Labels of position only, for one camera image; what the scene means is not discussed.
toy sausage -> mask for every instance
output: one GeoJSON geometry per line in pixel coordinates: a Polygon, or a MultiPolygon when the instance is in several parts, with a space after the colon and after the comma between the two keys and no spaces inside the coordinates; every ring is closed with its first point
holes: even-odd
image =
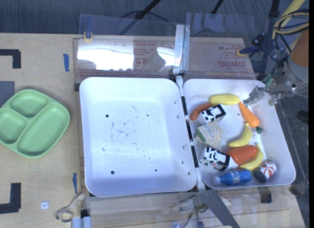
{"type": "Polygon", "coordinates": [[[202,105],[197,106],[197,107],[192,111],[192,113],[190,114],[190,120],[191,120],[191,121],[195,121],[196,118],[198,117],[198,115],[199,115],[202,111],[204,111],[204,110],[206,110],[206,109],[208,109],[208,108],[210,108],[210,107],[211,107],[211,103],[209,103],[209,102],[206,102],[206,103],[204,103],[204,104],[202,104],[202,105]]]}

toy banana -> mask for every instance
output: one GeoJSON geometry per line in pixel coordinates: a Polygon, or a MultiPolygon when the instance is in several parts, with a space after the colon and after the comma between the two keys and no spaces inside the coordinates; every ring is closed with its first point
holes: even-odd
{"type": "Polygon", "coordinates": [[[243,131],[241,137],[237,140],[232,141],[229,144],[229,147],[230,148],[237,148],[237,147],[247,145],[250,142],[252,136],[253,136],[253,134],[252,134],[252,131],[249,127],[249,124],[246,123],[244,126],[244,131],[243,131]]]}
{"type": "Polygon", "coordinates": [[[223,104],[223,105],[233,105],[233,104],[238,104],[240,102],[239,97],[235,95],[214,95],[211,96],[209,99],[209,102],[213,105],[216,106],[218,104],[223,104]]]}
{"type": "Polygon", "coordinates": [[[259,144],[257,144],[257,148],[259,149],[257,151],[257,154],[250,161],[241,164],[240,168],[252,171],[252,170],[256,169],[263,162],[264,154],[261,151],[259,144]]]}

orange carrot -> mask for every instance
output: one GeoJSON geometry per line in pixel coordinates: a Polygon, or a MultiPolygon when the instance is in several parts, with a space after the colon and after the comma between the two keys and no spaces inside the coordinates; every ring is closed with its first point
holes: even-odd
{"type": "Polygon", "coordinates": [[[245,121],[251,127],[257,127],[260,124],[259,119],[247,108],[242,102],[239,102],[239,106],[245,121]]]}

divided plate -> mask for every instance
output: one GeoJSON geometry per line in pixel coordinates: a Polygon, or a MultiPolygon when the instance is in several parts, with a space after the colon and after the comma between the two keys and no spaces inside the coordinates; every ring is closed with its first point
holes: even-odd
{"type": "Polygon", "coordinates": [[[37,90],[21,90],[0,108],[0,142],[24,157],[42,157],[69,123],[62,104],[37,90]]]}

black and white toy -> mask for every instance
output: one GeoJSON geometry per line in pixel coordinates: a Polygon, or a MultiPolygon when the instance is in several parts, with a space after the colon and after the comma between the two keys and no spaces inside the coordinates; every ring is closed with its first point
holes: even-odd
{"type": "Polygon", "coordinates": [[[207,124],[213,121],[219,121],[226,115],[226,112],[220,104],[202,111],[198,116],[201,124],[207,124]]]}

